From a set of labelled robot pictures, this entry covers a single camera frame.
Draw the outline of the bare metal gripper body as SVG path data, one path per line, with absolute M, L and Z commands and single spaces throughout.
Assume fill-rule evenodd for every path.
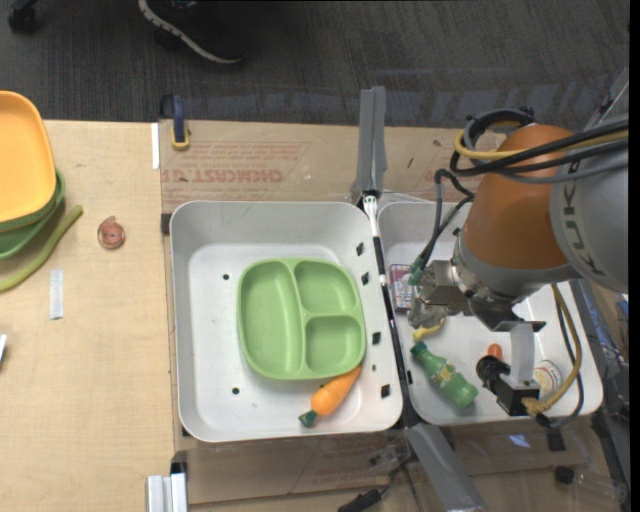
M 429 263 L 419 282 L 419 301 L 427 305 L 444 305 L 448 316 L 463 314 L 471 310 L 468 299 L 454 280 L 453 267 L 449 261 L 434 260 Z

